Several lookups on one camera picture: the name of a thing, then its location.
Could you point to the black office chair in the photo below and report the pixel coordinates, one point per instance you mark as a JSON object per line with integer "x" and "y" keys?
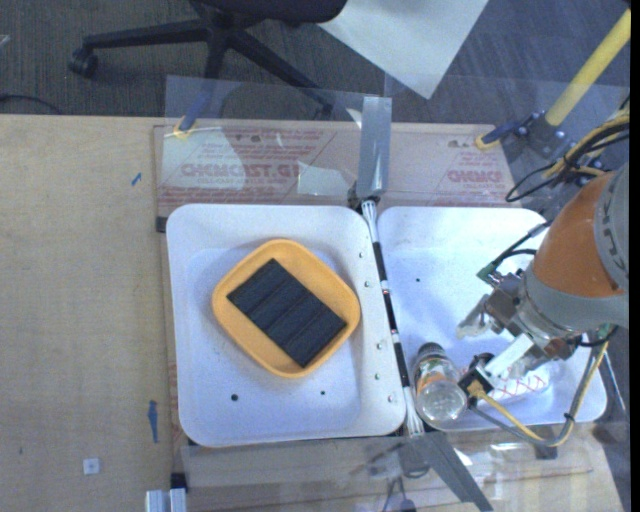
{"x": 225, "y": 35}

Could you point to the black cylinder on white bracket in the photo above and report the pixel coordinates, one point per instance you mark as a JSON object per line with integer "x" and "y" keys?
{"x": 476, "y": 381}

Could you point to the orange plate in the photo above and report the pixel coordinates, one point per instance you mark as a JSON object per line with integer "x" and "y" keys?
{"x": 240, "y": 320}

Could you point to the thin black and white rod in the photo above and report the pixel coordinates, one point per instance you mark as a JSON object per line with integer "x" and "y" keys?
{"x": 381, "y": 265}

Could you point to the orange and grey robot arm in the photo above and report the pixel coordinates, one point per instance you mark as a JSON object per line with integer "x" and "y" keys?
{"x": 575, "y": 250}

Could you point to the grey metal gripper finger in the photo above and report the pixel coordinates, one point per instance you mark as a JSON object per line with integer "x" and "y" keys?
{"x": 479, "y": 332}
{"x": 474, "y": 314}

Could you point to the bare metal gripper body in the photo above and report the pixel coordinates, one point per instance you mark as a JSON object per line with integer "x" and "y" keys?
{"x": 507, "y": 302}

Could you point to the white plastic tray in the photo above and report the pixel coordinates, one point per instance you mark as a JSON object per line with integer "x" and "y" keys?
{"x": 280, "y": 405}
{"x": 440, "y": 260}

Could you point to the brown cardboard board red print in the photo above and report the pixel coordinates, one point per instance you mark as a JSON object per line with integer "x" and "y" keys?
{"x": 280, "y": 165}

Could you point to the clear plastic bottle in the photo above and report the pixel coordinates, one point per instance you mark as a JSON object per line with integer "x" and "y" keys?
{"x": 440, "y": 395}

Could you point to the white packet with red mesh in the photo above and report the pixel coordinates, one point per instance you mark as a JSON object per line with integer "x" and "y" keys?
{"x": 527, "y": 386}

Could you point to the black ribbed rectangular pad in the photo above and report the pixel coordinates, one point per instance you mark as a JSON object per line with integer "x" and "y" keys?
{"x": 287, "y": 312}

